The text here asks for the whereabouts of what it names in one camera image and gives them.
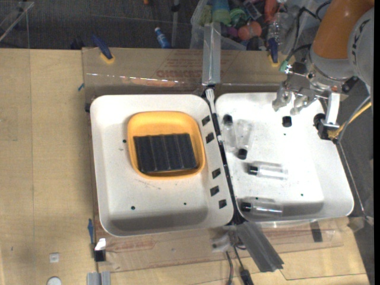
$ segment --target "black hole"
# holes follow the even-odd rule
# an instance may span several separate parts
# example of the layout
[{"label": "black hole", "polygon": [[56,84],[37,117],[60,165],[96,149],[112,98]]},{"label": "black hole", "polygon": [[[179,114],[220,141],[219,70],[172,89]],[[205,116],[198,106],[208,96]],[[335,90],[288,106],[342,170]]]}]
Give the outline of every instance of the black hole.
[{"label": "black hole", "polygon": [[206,143],[208,144],[210,141],[214,139],[214,134],[211,132],[206,136]]},{"label": "black hole", "polygon": [[227,205],[227,201],[225,199],[222,199],[219,201],[219,209],[222,209]]},{"label": "black hole", "polygon": [[213,197],[216,193],[219,192],[219,186],[215,186],[210,189],[211,196]]},{"label": "black hole", "polygon": [[207,115],[204,119],[202,119],[202,125],[205,126],[206,124],[208,124],[208,122],[210,121],[210,116]]},{"label": "black hole", "polygon": [[213,174],[213,179],[216,178],[216,177],[220,174],[220,168],[214,170],[214,171],[212,172],[212,174]]}]

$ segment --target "small glass bottle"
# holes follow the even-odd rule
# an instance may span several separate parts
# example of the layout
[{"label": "small glass bottle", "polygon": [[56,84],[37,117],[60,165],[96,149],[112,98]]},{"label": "small glass bottle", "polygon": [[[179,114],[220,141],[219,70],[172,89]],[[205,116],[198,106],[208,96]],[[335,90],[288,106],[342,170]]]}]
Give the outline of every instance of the small glass bottle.
[{"label": "small glass bottle", "polygon": [[247,158],[247,153],[252,145],[252,122],[240,119],[236,123],[236,141],[238,153],[237,156],[244,160]]},{"label": "small glass bottle", "polygon": [[165,34],[161,31],[161,29],[159,27],[156,27],[154,31],[156,32],[157,40],[159,41],[161,48],[171,49],[172,46],[170,45],[169,41],[167,40]]},{"label": "small glass bottle", "polygon": [[278,51],[283,51],[287,43],[287,35],[293,27],[298,8],[291,7],[288,12],[277,12],[268,24],[267,41],[271,38],[277,43]]},{"label": "small glass bottle", "polygon": [[282,164],[267,163],[265,161],[255,161],[248,166],[248,174],[258,178],[273,178],[287,180],[288,170]]},{"label": "small glass bottle", "polygon": [[240,203],[240,210],[251,216],[278,219],[283,216],[284,206],[269,198],[247,198]]},{"label": "small glass bottle", "polygon": [[236,134],[233,126],[232,116],[226,114],[223,117],[223,144],[227,152],[236,151]]}]

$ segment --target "plastic bin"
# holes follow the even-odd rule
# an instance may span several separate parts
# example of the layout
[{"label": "plastic bin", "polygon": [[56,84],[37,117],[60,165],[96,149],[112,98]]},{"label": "plastic bin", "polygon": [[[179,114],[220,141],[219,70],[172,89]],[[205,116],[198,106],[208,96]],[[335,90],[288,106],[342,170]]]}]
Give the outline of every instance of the plastic bin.
[{"label": "plastic bin", "polygon": [[[203,47],[203,26],[199,24],[202,9],[207,4],[209,0],[199,0],[199,3],[191,17],[192,24],[192,37],[190,48],[191,49],[201,49]],[[317,8],[322,5],[324,2],[330,0],[285,0],[288,7],[292,5],[297,5],[299,7],[306,7],[308,10],[315,12]],[[319,16],[322,18],[326,12],[327,7],[323,8],[319,12]],[[300,18],[300,30],[299,37],[302,33],[312,27],[319,26],[319,21],[308,14],[303,14]],[[222,37],[221,38],[221,49],[223,50],[245,50],[246,47],[238,42],[235,42],[231,39]]]}]

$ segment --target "blue clamp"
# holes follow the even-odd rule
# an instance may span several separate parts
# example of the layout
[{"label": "blue clamp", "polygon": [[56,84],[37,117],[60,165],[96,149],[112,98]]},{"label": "blue clamp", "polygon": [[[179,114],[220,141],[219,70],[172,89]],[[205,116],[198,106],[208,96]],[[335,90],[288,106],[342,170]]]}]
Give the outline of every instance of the blue clamp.
[{"label": "blue clamp", "polygon": [[272,61],[276,64],[278,63],[278,44],[274,38],[269,38],[268,45],[271,52]]},{"label": "blue clamp", "polygon": [[94,243],[94,226],[93,226],[93,221],[89,218],[88,219],[88,233],[90,234],[90,239],[91,239],[91,244]]},{"label": "blue clamp", "polygon": [[104,59],[104,61],[106,61],[107,63],[112,63],[115,57],[109,50],[108,45],[101,38],[95,35],[91,36],[91,40],[100,49],[101,57]]}]

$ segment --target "blue bottle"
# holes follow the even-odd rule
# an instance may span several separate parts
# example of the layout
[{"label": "blue bottle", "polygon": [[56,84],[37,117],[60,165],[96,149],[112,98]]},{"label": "blue bottle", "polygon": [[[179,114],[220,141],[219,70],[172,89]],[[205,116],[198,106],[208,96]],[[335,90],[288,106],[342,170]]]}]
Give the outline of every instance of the blue bottle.
[{"label": "blue bottle", "polygon": [[157,40],[159,41],[161,48],[171,49],[172,46],[170,45],[169,41],[167,40],[166,36],[161,31],[161,29],[159,27],[156,27],[154,31],[156,32]]}]

